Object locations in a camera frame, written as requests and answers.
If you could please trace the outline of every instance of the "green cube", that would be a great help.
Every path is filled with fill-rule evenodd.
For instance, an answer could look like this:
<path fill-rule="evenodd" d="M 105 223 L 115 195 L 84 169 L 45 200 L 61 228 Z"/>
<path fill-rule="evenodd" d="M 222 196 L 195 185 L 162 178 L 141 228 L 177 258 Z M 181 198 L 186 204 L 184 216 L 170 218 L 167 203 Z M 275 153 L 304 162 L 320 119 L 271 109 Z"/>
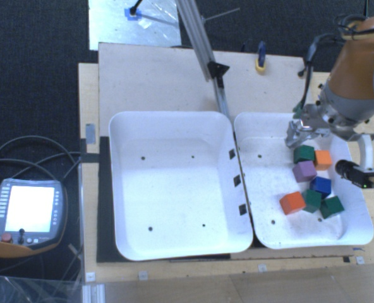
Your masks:
<path fill-rule="evenodd" d="M 312 146 L 301 145 L 294 150 L 294 163 L 304 162 L 305 160 L 315 160 L 315 149 Z"/>
<path fill-rule="evenodd" d="M 323 219 L 334 217 L 342 211 L 344 211 L 344 207 L 337 196 L 324 199 L 320 204 L 320 213 Z"/>
<path fill-rule="evenodd" d="M 303 208 L 304 211 L 313 213 L 320 209 L 320 204 L 322 202 L 321 193 L 312 189 L 307 189 L 304 193 L 302 193 L 302 197 L 306 203 L 306 206 Z"/>

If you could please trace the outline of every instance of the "white screen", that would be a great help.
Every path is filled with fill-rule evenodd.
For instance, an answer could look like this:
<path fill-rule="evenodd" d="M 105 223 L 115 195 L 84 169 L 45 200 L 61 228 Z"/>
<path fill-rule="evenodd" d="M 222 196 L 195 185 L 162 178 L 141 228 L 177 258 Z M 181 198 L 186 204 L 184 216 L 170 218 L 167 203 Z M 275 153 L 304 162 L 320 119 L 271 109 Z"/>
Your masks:
<path fill-rule="evenodd" d="M 53 203 L 53 187 L 12 186 L 6 231 L 49 232 Z"/>

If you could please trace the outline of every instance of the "plastic container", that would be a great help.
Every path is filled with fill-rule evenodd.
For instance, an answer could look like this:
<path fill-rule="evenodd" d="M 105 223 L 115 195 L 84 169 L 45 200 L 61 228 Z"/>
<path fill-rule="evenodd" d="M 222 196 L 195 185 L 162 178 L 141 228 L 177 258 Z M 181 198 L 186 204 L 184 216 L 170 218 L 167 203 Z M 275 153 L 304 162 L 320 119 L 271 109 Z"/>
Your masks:
<path fill-rule="evenodd" d="M 319 211 L 289 216 L 282 211 L 279 200 L 285 194 L 303 192 L 309 186 L 294 178 L 293 150 L 284 142 L 290 120 L 292 114 L 242 113 L 234 122 L 256 236 L 273 249 L 369 243 L 374 231 L 362 190 L 334 170 L 338 160 L 351 160 L 347 143 L 336 136 L 305 145 L 330 151 L 333 165 L 318 171 L 318 176 L 332 180 L 332 195 L 339 197 L 345 210 L 326 220 Z"/>
<path fill-rule="evenodd" d="M 229 120 L 121 112 L 109 124 L 116 245 L 133 261 L 246 250 L 253 229 Z"/>

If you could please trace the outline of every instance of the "black carpet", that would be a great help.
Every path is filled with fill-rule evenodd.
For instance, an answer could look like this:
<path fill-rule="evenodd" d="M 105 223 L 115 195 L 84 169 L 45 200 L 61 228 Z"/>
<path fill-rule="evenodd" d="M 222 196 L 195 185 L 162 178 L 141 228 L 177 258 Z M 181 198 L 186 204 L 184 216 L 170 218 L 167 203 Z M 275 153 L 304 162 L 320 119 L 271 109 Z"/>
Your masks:
<path fill-rule="evenodd" d="M 365 0 L 197 0 L 204 17 L 238 8 L 237 13 L 208 21 L 216 50 L 256 51 L 259 41 L 270 54 L 304 56 L 313 37 L 335 32 L 339 14 L 363 12 Z M 374 0 L 370 2 L 374 15 Z M 189 45 L 182 28 L 183 45 Z M 317 71 L 329 71 L 339 49 L 321 50 Z M 79 150 L 77 65 L 97 62 L 88 50 L 88 0 L 0 0 L 0 146 L 18 136 L 39 134 L 55 139 L 69 150 Z M 23 158 L 50 154 L 51 148 L 10 150 Z M 51 169 L 62 176 L 67 162 Z M 0 181 L 10 170 L 0 166 Z M 80 246 L 76 174 L 66 183 L 69 193 L 69 226 L 57 249 L 35 257 L 2 275 L 60 279 L 73 258 L 68 244 Z M 5 268 L 20 260 L 0 260 Z M 76 274 L 74 264 L 65 279 Z"/>

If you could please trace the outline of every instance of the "cube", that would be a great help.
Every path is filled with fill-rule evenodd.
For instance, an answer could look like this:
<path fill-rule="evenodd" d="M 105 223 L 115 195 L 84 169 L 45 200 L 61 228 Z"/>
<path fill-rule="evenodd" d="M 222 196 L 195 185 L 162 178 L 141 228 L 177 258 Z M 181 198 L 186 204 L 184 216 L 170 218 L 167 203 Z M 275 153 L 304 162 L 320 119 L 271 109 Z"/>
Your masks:
<path fill-rule="evenodd" d="M 327 198 L 320 204 L 320 213 L 323 219 L 334 217 L 344 211 L 344 207 L 337 196 Z"/>
<path fill-rule="evenodd" d="M 315 149 L 312 146 L 301 145 L 294 150 L 294 163 L 305 160 L 315 160 Z"/>
<path fill-rule="evenodd" d="M 303 208 L 304 211 L 314 213 L 320 209 L 322 195 L 319 192 L 307 189 L 304 193 L 302 193 L 302 197 L 306 203 L 306 206 Z"/>
<path fill-rule="evenodd" d="M 293 172 L 297 182 L 309 182 L 317 175 L 315 166 L 311 160 L 297 163 L 293 168 Z"/>
<path fill-rule="evenodd" d="M 332 181 L 324 177 L 316 176 L 309 184 L 309 188 L 322 194 L 322 199 L 332 192 Z"/>
<path fill-rule="evenodd" d="M 316 170 L 327 170 L 332 164 L 332 157 L 328 150 L 315 150 L 315 164 Z"/>
<path fill-rule="evenodd" d="M 301 211 L 305 206 L 305 201 L 300 192 L 286 194 L 280 199 L 280 205 L 285 215 Z"/>

